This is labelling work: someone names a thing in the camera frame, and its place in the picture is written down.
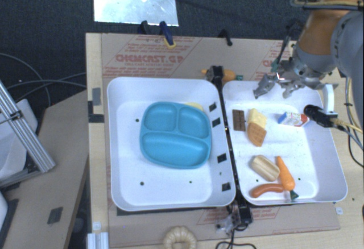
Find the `black connector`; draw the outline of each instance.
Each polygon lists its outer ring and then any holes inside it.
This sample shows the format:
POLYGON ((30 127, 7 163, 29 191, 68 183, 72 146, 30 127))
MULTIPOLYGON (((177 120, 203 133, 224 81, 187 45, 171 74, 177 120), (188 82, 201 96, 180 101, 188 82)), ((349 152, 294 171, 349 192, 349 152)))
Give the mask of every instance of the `black connector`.
POLYGON ((334 123, 331 121, 331 119, 337 118, 336 113, 326 114, 323 109, 314 105, 306 105, 306 107, 303 109, 303 113, 324 128, 333 127, 334 123))

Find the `toy carrot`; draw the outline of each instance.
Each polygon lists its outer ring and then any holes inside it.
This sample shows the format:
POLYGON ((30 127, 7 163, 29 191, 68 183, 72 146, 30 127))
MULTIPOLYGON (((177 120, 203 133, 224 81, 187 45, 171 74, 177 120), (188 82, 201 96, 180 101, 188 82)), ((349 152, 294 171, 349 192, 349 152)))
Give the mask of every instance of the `toy carrot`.
POLYGON ((293 179, 291 173, 289 172, 287 166, 285 165, 283 159, 277 156, 277 166, 279 167, 280 181, 282 182, 284 190, 288 190, 291 195, 291 200, 298 198, 298 194, 293 191, 296 186, 295 180, 293 179))

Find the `dark gray background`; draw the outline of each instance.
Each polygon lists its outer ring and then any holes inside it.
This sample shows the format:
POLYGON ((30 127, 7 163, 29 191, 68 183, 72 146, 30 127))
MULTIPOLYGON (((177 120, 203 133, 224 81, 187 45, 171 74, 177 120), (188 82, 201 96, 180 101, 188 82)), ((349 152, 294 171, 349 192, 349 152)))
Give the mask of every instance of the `dark gray background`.
MULTIPOLYGON (((305 21, 307 12, 292 8, 289 0, 178 0, 180 26, 174 35, 215 37, 226 28, 233 38, 282 39, 291 19, 305 21)), ((95 23, 93 0, 0 0, 0 52, 31 64, 47 79, 85 71, 85 33, 136 33, 136 25, 95 23)), ((35 80, 14 60, 0 57, 0 79, 6 86, 35 80)), ((75 82, 85 84, 85 77, 75 82)), ((11 90, 18 98, 36 85, 11 90)), ((82 89, 54 85, 52 102, 82 89)), ((29 96, 37 115, 47 106, 45 92, 29 96)))

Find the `blue clamp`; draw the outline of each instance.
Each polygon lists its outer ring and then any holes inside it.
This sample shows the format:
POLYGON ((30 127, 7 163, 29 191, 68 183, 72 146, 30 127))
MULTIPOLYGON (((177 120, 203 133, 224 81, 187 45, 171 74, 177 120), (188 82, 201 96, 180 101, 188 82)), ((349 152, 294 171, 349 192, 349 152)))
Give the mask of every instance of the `blue clamp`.
POLYGON ((175 48, 176 47, 176 43, 173 40, 172 32, 168 28, 166 22, 165 21, 160 22, 159 23, 159 27, 160 27, 161 32, 164 35, 164 43, 167 45, 167 47, 169 49, 175 48))

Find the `beige ring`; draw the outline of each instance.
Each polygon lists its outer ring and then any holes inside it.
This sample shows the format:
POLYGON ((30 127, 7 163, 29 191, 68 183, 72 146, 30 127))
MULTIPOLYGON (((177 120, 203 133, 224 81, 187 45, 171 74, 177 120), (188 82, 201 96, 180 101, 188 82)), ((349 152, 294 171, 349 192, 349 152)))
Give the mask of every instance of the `beige ring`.
POLYGON ((184 226, 172 228, 164 237, 163 245, 165 249, 173 249, 173 244, 178 242, 185 242, 188 245, 188 249, 197 248, 195 235, 184 226))

